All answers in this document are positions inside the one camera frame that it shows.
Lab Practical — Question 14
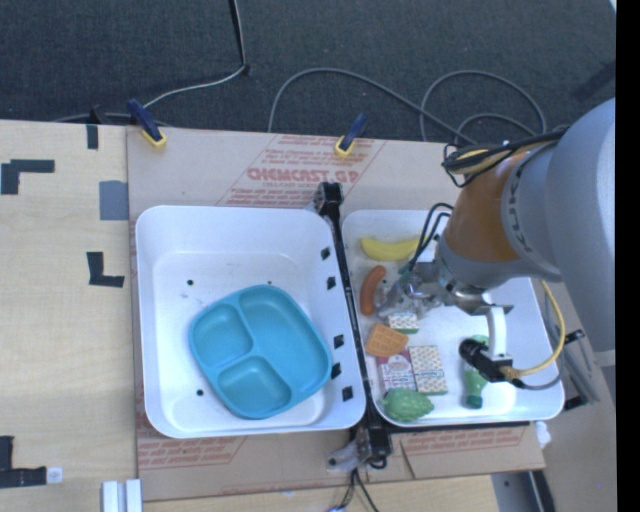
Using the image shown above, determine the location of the thin black rod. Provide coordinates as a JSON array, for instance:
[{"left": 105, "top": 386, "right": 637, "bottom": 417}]
[{"left": 327, "top": 209, "right": 376, "bottom": 432}]

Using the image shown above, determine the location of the red and white carton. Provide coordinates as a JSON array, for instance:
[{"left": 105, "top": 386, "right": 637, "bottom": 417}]
[{"left": 375, "top": 349, "right": 419, "bottom": 394}]

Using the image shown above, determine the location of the small white green carton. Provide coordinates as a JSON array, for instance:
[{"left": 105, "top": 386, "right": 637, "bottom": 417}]
[{"left": 387, "top": 310, "right": 421, "bottom": 336}]

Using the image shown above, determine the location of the blue divided plate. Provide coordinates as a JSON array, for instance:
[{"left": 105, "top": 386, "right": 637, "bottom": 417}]
[{"left": 188, "top": 283, "right": 334, "bottom": 421}]

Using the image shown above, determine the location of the black cylinder on white bracket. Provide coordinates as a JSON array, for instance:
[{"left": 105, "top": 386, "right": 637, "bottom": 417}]
[{"left": 458, "top": 304, "right": 515, "bottom": 384}]

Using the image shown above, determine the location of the orange patterned carton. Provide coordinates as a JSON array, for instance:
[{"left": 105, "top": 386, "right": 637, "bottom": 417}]
[{"left": 407, "top": 344, "right": 449, "bottom": 397}]

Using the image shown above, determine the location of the orange sausage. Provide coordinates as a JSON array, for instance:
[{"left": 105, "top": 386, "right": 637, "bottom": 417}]
[{"left": 359, "top": 264, "right": 388, "bottom": 317}]

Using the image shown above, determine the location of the orange waffle biscuit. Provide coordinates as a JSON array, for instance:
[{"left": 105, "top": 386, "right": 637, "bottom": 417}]
[{"left": 364, "top": 322, "right": 411, "bottom": 358}]

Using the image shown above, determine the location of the black block with thin wires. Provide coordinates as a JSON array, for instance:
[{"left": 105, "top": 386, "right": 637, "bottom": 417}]
[
  {"left": 349, "top": 423, "right": 394, "bottom": 469},
  {"left": 311, "top": 181, "right": 346, "bottom": 218}
]

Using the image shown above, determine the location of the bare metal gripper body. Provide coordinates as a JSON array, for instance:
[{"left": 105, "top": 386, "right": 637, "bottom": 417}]
[{"left": 398, "top": 260, "right": 495, "bottom": 316}]

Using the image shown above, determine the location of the brown cardboard board red print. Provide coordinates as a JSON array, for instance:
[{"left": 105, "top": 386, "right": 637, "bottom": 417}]
[{"left": 125, "top": 124, "right": 547, "bottom": 502}]

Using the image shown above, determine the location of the white plastic tray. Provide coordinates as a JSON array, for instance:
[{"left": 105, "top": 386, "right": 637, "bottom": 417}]
[
  {"left": 134, "top": 204, "right": 368, "bottom": 440},
  {"left": 341, "top": 208, "right": 567, "bottom": 428}
]

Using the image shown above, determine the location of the green artichoke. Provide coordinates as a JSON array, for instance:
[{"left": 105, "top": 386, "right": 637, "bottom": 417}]
[{"left": 381, "top": 387, "right": 436, "bottom": 424}]

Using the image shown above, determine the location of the yellow banana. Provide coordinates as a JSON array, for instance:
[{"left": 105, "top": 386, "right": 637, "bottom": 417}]
[{"left": 359, "top": 235, "right": 422, "bottom": 263}]

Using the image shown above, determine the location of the green bottle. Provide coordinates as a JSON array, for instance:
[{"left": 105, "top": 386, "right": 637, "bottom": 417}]
[{"left": 460, "top": 334, "right": 492, "bottom": 410}]

